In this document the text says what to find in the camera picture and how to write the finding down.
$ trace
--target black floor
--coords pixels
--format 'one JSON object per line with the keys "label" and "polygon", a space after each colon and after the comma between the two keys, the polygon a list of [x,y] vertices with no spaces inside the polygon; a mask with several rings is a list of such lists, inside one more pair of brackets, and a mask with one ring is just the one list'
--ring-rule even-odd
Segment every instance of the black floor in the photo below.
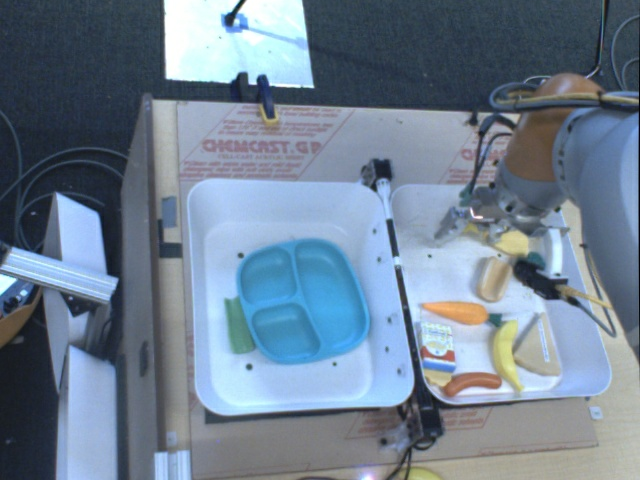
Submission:
{"label": "black floor", "polygon": [[[303,0],[316,88],[276,89],[281,103],[472,109],[494,87],[533,75],[586,73],[594,64],[600,0]],[[615,29],[640,0],[611,0],[603,75]],[[638,55],[637,22],[620,35],[617,62]],[[221,84],[164,79],[163,0],[0,0],[0,110],[20,138],[25,169],[65,148],[127,152],[143,93],[228,100]],[[637,90],[637,64],[629,83]],[[104,157],[94,155],[90,158]],[[122,168],[118,160],[108,160]],[[0,194],[18,174],[0,123]],[[95,168],[52,173],[30,199],[78,190],[101,210],[117,257],[118,183]],[[14,193],[0,201],[0,238],[14,237]],[[48,207],[23,220],[42,239]],[[0,479],[54,477],[57,400],[42,312],[24,342],[0,350]]]}

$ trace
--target toy carrot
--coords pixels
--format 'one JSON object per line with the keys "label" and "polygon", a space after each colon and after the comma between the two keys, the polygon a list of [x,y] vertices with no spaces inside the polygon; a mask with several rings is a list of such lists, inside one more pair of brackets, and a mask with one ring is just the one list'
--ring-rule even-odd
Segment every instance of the toy carrot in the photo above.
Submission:
{"label": "toy carrot", "polygon": [[502,322],[502,315],[489,313],[482,304],[475,302],[427,302],[422,307],[461,324],[479,325],[488,321],[500,327]]}

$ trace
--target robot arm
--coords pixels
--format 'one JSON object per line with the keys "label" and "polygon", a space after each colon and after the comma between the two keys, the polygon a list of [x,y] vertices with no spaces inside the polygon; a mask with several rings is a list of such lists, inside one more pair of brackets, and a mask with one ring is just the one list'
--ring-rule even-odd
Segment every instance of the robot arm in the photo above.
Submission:
{"label": "robot arm", "polygon": [[[571,199],[580,208],[592,264],[637,357],[638,95],[616,93],[626,101],[618,107],[607,104],[603,92],[571,74],[529,91],[522,101],[533,102],[535,111],[515,127],[494,183],[472,186],[468,207],[452,209],[436,238],[451,238],[468,222],[488,228],[490,240],[510,228],[539,236],[547,231],[544,217]],[[593,106],[575,110],[570,100],[576,95]]]}

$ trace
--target red sausage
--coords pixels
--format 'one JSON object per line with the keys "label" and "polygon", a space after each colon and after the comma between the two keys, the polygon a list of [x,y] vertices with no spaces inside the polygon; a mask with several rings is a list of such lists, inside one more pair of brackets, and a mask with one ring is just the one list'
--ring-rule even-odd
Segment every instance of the red sausage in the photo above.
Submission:
{"label": "red sausage", "polygon": [[453,377],[443,388],[447,396],[456,396],[463,389],[471,387],[498,389],[502,385],[499,375],[485,372],[462,373]]}

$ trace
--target blue plate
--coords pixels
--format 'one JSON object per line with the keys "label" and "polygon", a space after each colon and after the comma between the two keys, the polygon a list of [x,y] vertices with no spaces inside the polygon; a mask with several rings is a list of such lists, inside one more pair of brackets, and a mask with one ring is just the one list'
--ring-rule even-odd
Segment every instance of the blue plate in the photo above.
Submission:
{"label": "blue plate", "polygon": [[237,284],[256,346],[278,363],[343,354],[369,332],[369,310],[353,268],[326,240],[255,251],[240,264]]}

